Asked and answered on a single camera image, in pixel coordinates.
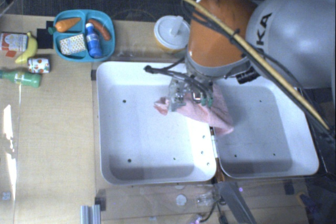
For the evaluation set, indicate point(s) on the black cylinder on white bracket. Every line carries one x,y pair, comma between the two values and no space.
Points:
246,76

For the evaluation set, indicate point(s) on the green bottle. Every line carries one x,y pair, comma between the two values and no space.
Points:
25,79

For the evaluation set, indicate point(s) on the white plastic tray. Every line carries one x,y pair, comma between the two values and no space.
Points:
147,133
262,133

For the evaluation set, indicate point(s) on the yellow patterned carton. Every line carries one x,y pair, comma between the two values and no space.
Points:
72,44

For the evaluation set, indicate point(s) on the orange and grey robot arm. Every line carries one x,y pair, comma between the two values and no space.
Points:
288,34

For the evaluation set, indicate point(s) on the pink cloth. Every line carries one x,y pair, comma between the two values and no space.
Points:
207,114

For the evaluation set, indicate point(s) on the blue divided plate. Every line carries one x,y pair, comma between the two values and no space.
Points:
103,49

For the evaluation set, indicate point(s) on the brown sausage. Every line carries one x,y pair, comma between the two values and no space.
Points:
101,29

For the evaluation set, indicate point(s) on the white and red carton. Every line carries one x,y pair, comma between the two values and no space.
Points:
13,42

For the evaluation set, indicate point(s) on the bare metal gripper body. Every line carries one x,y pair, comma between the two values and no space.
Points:
181,89

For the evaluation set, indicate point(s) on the yellow cup with white lid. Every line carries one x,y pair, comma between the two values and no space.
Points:
169,31

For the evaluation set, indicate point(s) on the white can with orange print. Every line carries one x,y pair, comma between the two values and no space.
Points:
39,65

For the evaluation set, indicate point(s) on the blue bottle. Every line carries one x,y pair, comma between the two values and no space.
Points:
93,42

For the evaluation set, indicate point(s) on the yellow banana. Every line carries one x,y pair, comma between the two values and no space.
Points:
30,49

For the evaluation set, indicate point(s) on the orange carrot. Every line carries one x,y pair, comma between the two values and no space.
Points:
67,24

